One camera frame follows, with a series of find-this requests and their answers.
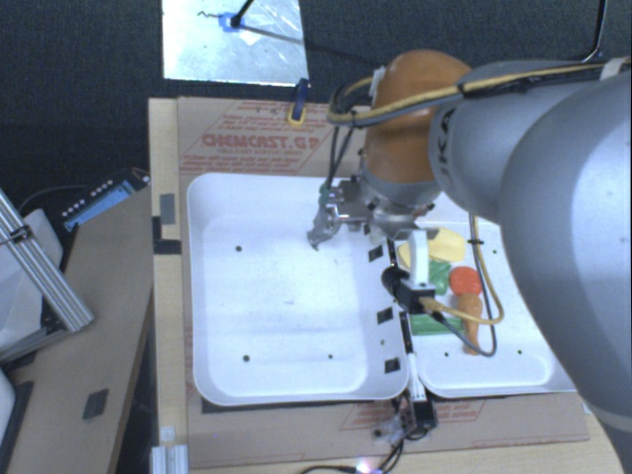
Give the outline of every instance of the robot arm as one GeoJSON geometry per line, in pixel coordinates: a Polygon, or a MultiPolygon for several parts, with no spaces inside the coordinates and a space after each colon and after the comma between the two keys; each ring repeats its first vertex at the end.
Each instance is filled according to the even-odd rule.
{"type": "MultiPolygon", "coordinates": [[[[468,72],[440,53],[404,57],[386,69],[370,112],[333,102],[333,124],[371,125],[355,206],[390,239],[440,191],[498,223],[524,302],[632,471],[629,60],[468,72]]],[[[321,206],[330,226],[345,221],[321,206]]]]}

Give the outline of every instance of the white tray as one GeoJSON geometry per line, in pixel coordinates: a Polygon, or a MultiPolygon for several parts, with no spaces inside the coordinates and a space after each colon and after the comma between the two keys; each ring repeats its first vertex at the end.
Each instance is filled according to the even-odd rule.
{"type": "MultiPolygon", "coordinates": [[[[188,209],[197,389],[219,405],[388,399],[406,386],[399,309],[382,287],[389,265],[345,227],[318,252],[307,243],[322,179],[207,174],[188,209]],[[380,311],[394,319],[381,324],[380,311]],[[392,368],[397,359],[399,370],[392,368]]],[[[447,197],[420,223],[469,239],[447,197]]],[[[499,228],[481,222],[490,274],[506,307],[493,358],[467,355],[451,334],[416,336],[424,385],[446,398],[570,391],[573,385],[524,306],[499,228]]],[[[466,260],[456,265],[473,267],[466,260]]],[[[455,305],[451,294],[439,296],[455,305]]],[[[481,326],[482,348],[491,346],[481,326]]]]}
{"type": "Polygon", "coordinates": [[[370,264],[368,239],[346,228],[319,251],[307,242],[322,182],[207,174],[189,187],[194,377],[210,402],[388,399],[406,386],[387,259],[370,264]]]}

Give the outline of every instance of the yellow cable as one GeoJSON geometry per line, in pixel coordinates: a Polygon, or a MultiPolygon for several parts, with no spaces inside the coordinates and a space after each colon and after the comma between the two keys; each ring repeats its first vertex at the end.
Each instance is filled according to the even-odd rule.
{"type": "MultiPolygon", "coordinates": [[[[474,238],[477,240],[479,239],[478,218],[476,216],[474,216],[474,238]]],[[[478,257],[479,263],[481,264],[481,272],[483,273],[483,278],[485,279],[487,288],[489,289],[490,294],[494,298],[494,302],[496,303],[496,307],[498,308],[498,316],[496,318],[486,319],[486,318],[479,318],[478,316],[472,316],[470,314],[467,314],[466,312],[459,311],[458,309],[454,309],[452,307],[448,307],[447,305],[444,305],[441,302],[434,300],[433,298],[430,298],[430,297],[422,297],[419,299],[419,301],[427,311],[446,312],[462,320],[479,323],[481,325],[497,325],[501,321],[503,321],[503,319],[505,319],[505,309],[503,308],[501,299],[499,298],[498,294],[496,293],[496,290],[494,289],[494,285],[492,284],[490,275],[487,272],[487,266],[485,265],[485,259],[483,258],[483,252],[481,251],[480,244],[474,245],[474,251],[476,251],[476,255],[478,257]]]]}
{"type": "MultiPolygon", "coordinates": [[[[581,63],[560,67],[552,67],[552,68],[544,68],[539,70],[531,70],[528,72],[519,72],[517,74],[507,74],[497,77],[491,77],[488,79],[481,79],[479,81],[471,81],[469,83],[464,83],[460,87],[457,86],[448,86],[447,88],[441,88],[439,90],[432,90],[426,93],[421,93],[418,95],[414,95],[412,97],[408,97],[402,100],[398,100],[397,102],[393,102],[392,104],[388,104],[386,106],[380,107],[379,109],[373,109],[370,111],[365,111],[363,113],[357,114],[337,114],[331,111],[331,109],[327,112],[327,120],[332,124],[344,124],[354,122],[358,125],[366,119],[372,119],[380,116],[387,116],[391,113],[395,113],[401,109],[405,109],[417,104],[437,101],[440,103],[442,99],[445,97],[451,97],[459,94],[467,94],[476,92],[477,90],[488,90],[491,88],[495,88],[498,86],[502,86],[507,83],[511,83],[512,81],[518,81],[520,79],[527,79],[529,77],[538,77],[538,76],[547,76],[547,75],[556,75],[556,74],[570,74],[575,72],[582,72],[587,70],[597,70],[603,68],[605,63],[581,63]]],[[[370,77],[365,77],[360,79],[359,81],[353,83],[349,88],[345,90],[345,95],[348,95],[352,91],[366,86],[371,82],[370,77]]]]}

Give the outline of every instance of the cardboard box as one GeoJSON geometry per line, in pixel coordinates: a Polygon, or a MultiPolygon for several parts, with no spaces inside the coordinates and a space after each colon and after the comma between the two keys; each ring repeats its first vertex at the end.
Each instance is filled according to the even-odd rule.
{"type": "MultiPolygon", "coordinates": [[[[388,443],[373,434],[393,417],[390,402],[219,408],[204,403],[193,382],[187,188],[195,177],[211,171],[324,178],[333,133],[325,120],[326,110],[323,105],[308,105],[305,124],[291,127],[285,122],[286,103],[177,102],[179,190],[173,195],[174,204],[180,206],[187,443],[192,468],[368,456],[390,450],[388,443]]],[[[360,132],[354,136],[340,176],[356,171],[361,143],[360,132]]],[[[314,211],[316,200],[314,192],[314,211]]],[[[438,427],[424,440],[407,445],[407,451],[589,438],[575,393],[445,401],[437,403],[435,410],[438,427]]]]}

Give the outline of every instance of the blue clamp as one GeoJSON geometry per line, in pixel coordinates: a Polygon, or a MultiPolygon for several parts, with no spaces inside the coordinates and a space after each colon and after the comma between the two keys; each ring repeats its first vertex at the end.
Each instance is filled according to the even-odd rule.
{"type": "MultiPolygon", "coordinates": [[[[237,14],[220,14],[219,15],[219,26],[224,32],[239,32],[239,28],[233,28],[230,26],[230,18],[233,16],[237,16],[237,14]]],[[[241,19],[241,24],[244,24],[244,18],[241,19]]]]}
{"type": "Polygon", "coordinates": [[[287,113],[287,122],[292,126],[301,126],[305,122],[307,108],[307,93],[309,92],[309,79],[301,78],[294,88],[291,104],[287,113]]]}

